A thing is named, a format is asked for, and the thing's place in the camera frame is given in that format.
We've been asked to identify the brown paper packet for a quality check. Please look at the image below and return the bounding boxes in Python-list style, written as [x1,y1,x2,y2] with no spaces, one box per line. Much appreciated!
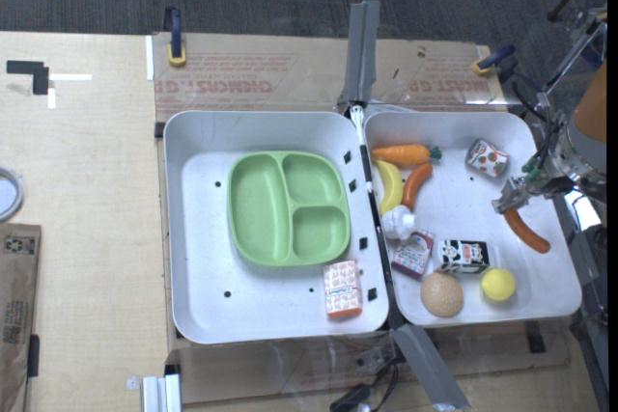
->
[0,222,42,412]

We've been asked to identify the white ring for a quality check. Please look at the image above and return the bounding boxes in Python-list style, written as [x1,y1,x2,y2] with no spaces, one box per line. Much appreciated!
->
[0,165,25,224]

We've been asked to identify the orange sausage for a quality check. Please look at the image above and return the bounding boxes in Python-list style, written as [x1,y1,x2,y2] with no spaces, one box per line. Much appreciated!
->
[401,161,435,210]
[502,206,552,256]

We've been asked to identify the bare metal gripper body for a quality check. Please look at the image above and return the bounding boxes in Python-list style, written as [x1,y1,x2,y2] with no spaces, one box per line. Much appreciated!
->
[504,156,605,204]

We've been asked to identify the black and white milk carton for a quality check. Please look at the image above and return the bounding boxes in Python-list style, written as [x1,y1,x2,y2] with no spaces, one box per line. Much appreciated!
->
[436,238,492,276]

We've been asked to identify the orange and white carton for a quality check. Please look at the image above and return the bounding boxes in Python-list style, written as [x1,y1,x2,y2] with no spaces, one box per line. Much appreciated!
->
[322,259,365,320]

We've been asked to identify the orange carrot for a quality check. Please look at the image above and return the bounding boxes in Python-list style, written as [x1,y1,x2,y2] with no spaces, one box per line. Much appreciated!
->
[370,143,443,169]

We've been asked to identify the green divided plate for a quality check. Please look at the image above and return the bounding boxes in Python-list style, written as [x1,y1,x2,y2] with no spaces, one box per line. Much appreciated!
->
[227,151,352,268]

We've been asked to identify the white can with strawberries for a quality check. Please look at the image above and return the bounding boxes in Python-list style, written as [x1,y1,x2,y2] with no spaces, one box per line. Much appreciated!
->
[464,138,510,179]

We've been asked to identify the white plastic tray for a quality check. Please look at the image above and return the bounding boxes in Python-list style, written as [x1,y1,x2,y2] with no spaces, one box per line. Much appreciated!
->
[362,110,584,330]
[162,110,391,345]

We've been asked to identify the beige round bread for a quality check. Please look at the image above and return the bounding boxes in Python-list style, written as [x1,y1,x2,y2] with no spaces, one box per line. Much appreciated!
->
[419,271,465,318]

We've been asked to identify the brown cardboard board red print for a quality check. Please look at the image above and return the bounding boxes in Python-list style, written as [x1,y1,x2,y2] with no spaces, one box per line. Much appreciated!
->
[152,32,572,405]

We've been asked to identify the white plastic bottle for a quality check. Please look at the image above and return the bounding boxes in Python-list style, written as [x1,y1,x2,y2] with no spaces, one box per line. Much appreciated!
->
[380,204,418,242]

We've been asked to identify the yellow ball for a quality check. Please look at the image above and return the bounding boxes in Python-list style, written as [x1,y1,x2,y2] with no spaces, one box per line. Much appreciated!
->
[480,267,518,303]

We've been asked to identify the yellow banana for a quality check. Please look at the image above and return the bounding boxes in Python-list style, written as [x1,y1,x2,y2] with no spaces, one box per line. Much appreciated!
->
[375,158,406,216]

